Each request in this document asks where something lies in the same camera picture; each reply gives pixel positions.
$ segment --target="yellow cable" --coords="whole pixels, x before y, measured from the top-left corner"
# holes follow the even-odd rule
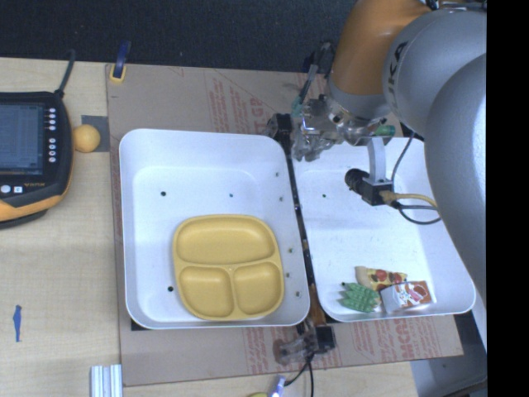
[[[437,208],[437,203],[433,198],[429,198],[422,194],[400,194],[394,193],[393,191],[380,191],[380,197],[382,197],[382,200],[386,204],[390,204],[392,201],[400,199],[418,199],[424,200],[425,202],[431,204],[434,208]]]

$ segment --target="black floor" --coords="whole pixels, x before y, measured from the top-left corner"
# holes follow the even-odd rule
[[[299,71],[356,0],[0,0],[0,57]]]

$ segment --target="yellow divided plate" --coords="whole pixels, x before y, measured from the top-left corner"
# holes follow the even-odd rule
[[[278,244],[258,218],[187,219],[174,234],[173,260],[180,298],[199,318],[256,318],[273,312],[283,300]]]

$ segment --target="small carton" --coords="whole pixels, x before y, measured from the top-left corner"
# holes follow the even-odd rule
[[[386,311],[408,309],[432,302],[426,281],[406,281],[380,290]]]

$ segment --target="blue clip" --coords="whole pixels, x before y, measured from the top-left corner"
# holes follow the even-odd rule
[[[122,83],[125,79],[126,72],[126,58],[131,51],[131,42],[127,40],[122,40],[119,45],[119,50],[117,51],[117,60],[112,69],[110,70],[110,80],[115,83]]]

